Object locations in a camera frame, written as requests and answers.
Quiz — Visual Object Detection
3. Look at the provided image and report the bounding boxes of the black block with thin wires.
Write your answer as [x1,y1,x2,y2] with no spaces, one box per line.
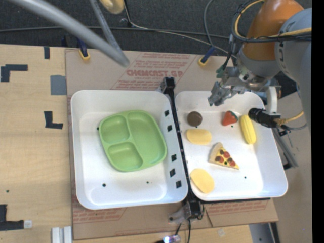
[187,200,204,218]
[161,76,176,94]

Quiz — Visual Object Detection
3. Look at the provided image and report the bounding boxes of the yellow corn cob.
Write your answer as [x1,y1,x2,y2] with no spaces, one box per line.
[239,114,257,145]

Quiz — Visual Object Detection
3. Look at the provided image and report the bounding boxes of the pizza slice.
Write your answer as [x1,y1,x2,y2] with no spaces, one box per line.
[208,142,240,171]

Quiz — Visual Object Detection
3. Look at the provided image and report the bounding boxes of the thin black rod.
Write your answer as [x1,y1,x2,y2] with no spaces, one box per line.
[170,90,196,204]

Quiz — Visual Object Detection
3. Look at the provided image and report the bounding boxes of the black cylinder on white bracket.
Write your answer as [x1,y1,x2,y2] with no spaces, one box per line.
[248,86,282,129]

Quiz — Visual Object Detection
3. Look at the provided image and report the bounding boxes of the brown round biscuit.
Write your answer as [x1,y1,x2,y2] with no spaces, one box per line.
[187,111,203,127]

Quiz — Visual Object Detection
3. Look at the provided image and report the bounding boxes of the red strawberry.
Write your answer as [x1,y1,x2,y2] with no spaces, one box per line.
[222,110,239,127]

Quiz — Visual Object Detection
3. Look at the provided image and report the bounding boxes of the green divided plate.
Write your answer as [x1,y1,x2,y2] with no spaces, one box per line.
[98,109,168,173]

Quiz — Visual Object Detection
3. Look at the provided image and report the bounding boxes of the white plastic tray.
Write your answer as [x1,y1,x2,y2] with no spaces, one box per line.
[70,89,189,210]
[174,90,289,202]

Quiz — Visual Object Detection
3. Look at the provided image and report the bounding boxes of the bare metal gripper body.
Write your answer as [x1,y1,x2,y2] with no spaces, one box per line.
[221,66,267,94]

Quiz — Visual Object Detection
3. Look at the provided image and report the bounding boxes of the pale yellow oval bread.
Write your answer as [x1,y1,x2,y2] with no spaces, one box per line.
[186,128,213,146]
[189,168,216,194]

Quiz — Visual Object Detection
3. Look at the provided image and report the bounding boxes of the brown cardboard board red print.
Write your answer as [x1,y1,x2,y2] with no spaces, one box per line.
[65,48,279,240]

